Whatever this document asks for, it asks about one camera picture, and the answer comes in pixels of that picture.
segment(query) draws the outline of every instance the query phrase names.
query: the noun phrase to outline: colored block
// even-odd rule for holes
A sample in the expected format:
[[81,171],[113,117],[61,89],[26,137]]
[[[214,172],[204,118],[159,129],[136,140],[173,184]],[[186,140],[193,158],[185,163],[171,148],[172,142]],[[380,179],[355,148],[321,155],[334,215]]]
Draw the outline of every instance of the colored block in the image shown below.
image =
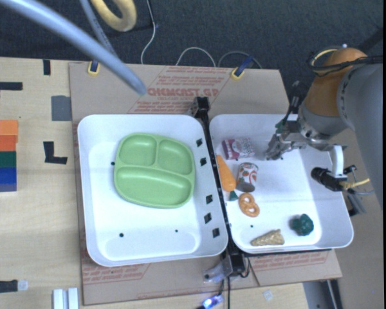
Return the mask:
[[13,135],[17,142],[19,122],[17,120],[0,120],[0,135]]
[[0,151],[15,151],[15,136],[0,135]]
[[14,167],[0,168],[0,192],[17,190],[17,170]]
[[0,151],[0,167],[16,167],[15,151]]

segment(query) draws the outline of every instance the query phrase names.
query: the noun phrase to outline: light wood surface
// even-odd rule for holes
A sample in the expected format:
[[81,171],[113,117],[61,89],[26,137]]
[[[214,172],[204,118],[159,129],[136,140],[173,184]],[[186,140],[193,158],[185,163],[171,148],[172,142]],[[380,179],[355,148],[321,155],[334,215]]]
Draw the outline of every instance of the light wood surface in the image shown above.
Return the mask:
[[[23,82],[22,91],[0,96],[0,119],[19,121],[18,189],[0,193],[0,281],[28,282],[26,291],[0,294],[0,308],[51,308],[52,290],[80,293],[81,286],[72,125],[51,121],[51,97],[69,96],[68,61],[52,61],[48,76],[41,60],[0,58],[0,81]],[[66,165],[44,163],[44,141],[54,142],[55,156],[68,157]],[[92,308],[196,308],[207,296]],[[230,298],[232,308],[308,308],[302,284],[234,290]]]

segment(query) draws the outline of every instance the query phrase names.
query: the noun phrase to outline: orange square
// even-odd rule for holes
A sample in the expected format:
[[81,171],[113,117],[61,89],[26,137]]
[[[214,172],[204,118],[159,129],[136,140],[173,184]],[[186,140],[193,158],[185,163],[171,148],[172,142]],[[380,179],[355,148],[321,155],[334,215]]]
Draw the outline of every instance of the orange square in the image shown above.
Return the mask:
[[14,135],[0,135],[0,151],[15,151]]
[[17,120],[0,120],[0,135],[14,135],[17,142],[19,122]]

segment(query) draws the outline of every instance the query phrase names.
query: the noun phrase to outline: yellow clip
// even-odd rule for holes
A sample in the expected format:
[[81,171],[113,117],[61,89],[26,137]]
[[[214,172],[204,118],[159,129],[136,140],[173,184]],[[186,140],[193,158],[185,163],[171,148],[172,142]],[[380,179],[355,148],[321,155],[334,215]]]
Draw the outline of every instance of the yellow clip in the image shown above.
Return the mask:
[[96,77],[98,75],[98,72],[100,71],[100,64],[97,61],[91,61],[89,63],[89,68],[87,69],[87,72],[93,76]]
[[231,74],[230,74],[230,77],[233,79],[233,80],[236,80],[236,81],[238,81],[238,80],[240,80],[240,78],[243,76],[243,74],[244,74],[244,71],[242,71],[242,73],[240,73],[240,75],[235,75],[234,73],[237,71],[237,69],[238,69],[239,67],[237,67],[236,69],[234,69],[232,72],[231,72]]

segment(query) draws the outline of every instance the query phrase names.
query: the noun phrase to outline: yellow ring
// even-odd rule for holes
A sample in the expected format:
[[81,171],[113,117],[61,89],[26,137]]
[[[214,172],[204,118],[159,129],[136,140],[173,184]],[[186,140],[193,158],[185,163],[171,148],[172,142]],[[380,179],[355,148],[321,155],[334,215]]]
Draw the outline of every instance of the yellow ring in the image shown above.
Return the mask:
[[112,0],[119,11],[121,17],[116,16],[109,7],[106,6],[104,0],[90,0],[101,18],[112,28],[120,32],[131,30],[136,24],[136,7],[133,0]]

